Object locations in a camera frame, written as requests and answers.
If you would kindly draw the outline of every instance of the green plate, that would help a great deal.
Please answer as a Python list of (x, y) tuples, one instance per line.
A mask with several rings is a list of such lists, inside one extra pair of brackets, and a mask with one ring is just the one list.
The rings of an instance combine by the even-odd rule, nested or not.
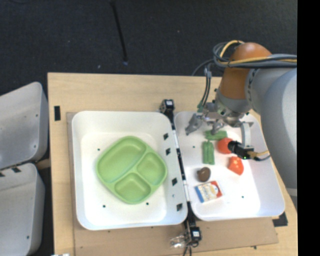
[(128, 204), (146, 200), (168, 174), (159, 154), (135, 136), (123, 137), (102, 152), (95, 169), (100, 181)]

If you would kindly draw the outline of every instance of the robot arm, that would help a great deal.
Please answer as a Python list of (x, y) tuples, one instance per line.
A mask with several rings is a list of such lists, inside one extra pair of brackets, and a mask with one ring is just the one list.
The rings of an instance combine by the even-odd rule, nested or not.
[[(231, 45), (236, 45), (235, 51), (226, 59), (223, 55)], [(272, 55), (257, 43), (242, 41), (220, 43), (213, 54), (214, 64), (224, 68), (215, 100), (200, 102), (201, 114), (192, 117), (186, 134), (202, 123), (212, 125), (212, 134), (225, 125), (241, 127), (242, 143), (233, 141), (228, 147), (249, 159), (250, 124), (241, 118), (253, 109), (261, 117), (269, 153), (297, 209), (297, 56)]]

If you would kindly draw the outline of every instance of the green block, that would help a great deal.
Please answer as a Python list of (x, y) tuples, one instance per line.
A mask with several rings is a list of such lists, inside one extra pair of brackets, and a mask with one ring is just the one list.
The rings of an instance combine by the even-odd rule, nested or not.
[(215, 164), (215, 155), (214, 155), (214, 145), (210, 141), (205, 141), (202, 144), (202, 154), (203, 154), (203, 163), (214, 165)]
[(212, 135), (211, 130), (205, 131), (205, 138), (209, 141), (220, 141), (223, 138), (228, 137), (227, 132), (225, 130), (219, 130), (216, 134)]

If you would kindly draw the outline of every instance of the brown round object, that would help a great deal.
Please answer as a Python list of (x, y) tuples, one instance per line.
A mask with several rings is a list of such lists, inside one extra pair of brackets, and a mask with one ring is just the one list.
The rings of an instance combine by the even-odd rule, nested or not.
[(201, 182), (206, 182), (209, 180), (211, 171), (208, 167), (203, 167), (202, 169), (196, 172), (198, 174), (198, 179)]

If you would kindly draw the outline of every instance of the gray object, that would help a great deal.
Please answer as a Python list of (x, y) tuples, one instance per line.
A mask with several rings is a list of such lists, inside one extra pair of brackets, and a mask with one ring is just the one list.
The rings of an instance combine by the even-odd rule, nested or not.
[(0, 256), (30, 255), (41, 244), (45, 185), (34, 162), (47, 151), (48, 126), (40, 83), (0, 97)]

